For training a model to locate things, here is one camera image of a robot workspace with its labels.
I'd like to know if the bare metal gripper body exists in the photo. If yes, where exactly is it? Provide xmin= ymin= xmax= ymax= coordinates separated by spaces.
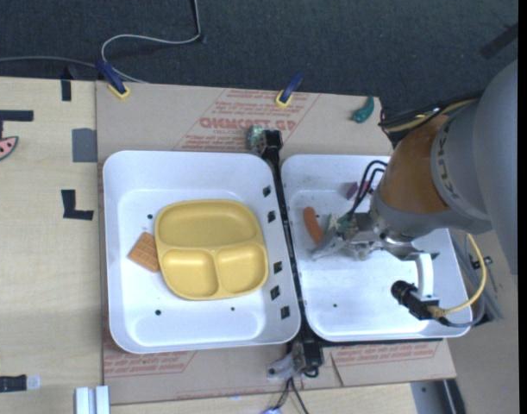
xmin=342 ymin=211 xmax=415 ymax=261

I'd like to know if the brown cardboard board red print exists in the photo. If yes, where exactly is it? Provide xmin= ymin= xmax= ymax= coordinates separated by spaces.
xmin=94 ymin=79 xmax=458 ymax=405

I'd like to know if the black cylinder on white bracket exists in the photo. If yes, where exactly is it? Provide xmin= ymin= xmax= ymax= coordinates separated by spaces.
xmin=391 ymin=251 xmax=441 ymax=321

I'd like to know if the black block with thin wires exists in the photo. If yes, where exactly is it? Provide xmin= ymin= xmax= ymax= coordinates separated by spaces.
xmin=266 ymin=340 xmax=325 ymax=382
xmin=247 ymin=128 xmax=285 ymax=158

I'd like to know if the teal green toy pepper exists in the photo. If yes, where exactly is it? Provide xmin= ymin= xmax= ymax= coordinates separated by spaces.
xmin=349 ymin=95 xmax=376 ymax=124

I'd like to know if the thin black rod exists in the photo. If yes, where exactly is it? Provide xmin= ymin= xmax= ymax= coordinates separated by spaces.
xmin=267 ymin=147 xmax=317 ymax=344

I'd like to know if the white plastic tray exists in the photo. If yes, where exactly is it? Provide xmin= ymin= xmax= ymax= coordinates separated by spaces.
xmin=102 ymin=149 xmax=302 ymax=355
xmin=279 ymin=153 xmax=474 ymax=343

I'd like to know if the yellow divided plate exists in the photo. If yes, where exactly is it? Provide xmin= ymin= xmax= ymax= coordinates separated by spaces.
xmin=154 ymin=199 xmax=270 ymax=302

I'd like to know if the orange waffle biscuit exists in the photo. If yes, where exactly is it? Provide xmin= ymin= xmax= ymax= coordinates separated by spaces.
xmin=127 ymin=231 xmax=162 ymax=274

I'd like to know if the pink watermelon slice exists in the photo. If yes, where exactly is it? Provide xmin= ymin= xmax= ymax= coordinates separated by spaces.
xmin=0 ymin=135 xmax=20 ymax=165

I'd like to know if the orange sausage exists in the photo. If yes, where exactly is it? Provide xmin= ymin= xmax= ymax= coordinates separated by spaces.
xmin=303 ymin=206 xmax=325 ymax=247

